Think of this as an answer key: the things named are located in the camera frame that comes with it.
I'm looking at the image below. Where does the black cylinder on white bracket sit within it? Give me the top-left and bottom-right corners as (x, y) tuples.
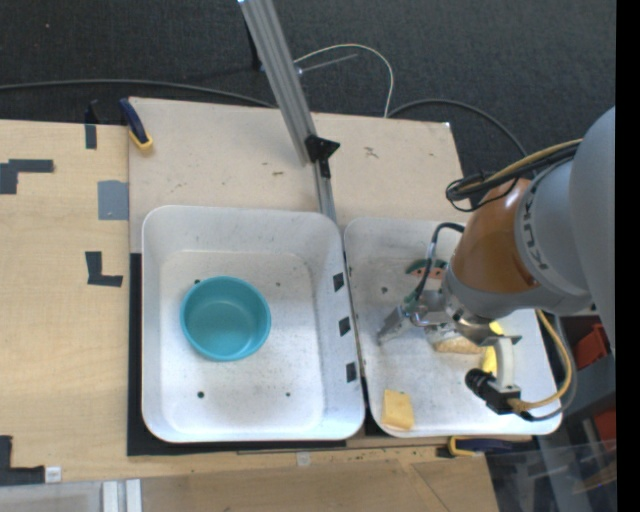
(464, 333), (524, 416)

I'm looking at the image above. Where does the beige toy bread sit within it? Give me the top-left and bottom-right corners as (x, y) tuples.
(431, 336), (485, 356)

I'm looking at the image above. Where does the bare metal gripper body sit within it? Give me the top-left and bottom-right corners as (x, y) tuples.
(403, 291), (495, 347)

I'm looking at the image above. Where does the yellow banana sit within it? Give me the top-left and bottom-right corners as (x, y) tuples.
(478, 320), (505, 377)

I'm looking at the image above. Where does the yellow toy cheese slice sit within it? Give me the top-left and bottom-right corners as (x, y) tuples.
(380, 388), (417, 432)

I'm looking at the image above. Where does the white plastic tray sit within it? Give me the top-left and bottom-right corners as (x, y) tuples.
(343, 216), (564, 439)
(141, 204), (367, 444)

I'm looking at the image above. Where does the pale wood board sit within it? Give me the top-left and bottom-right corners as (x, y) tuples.
(127, 96), (534, 457)

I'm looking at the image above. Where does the blue bowl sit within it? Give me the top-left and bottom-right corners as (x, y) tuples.
(179, 275), (273, 362)

